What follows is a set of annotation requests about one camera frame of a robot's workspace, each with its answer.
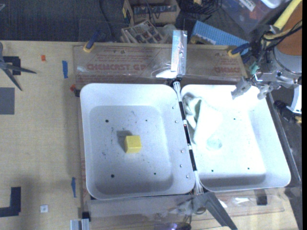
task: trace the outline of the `gray square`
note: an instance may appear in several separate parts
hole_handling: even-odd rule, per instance
[[[0,88],[1,114],[15,114],[15,88]]]

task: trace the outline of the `yellow block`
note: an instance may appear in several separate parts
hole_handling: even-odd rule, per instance
[[[125,138],[125,152],[137,153],[141,150],[141,137],[140,136],[126,136]]]

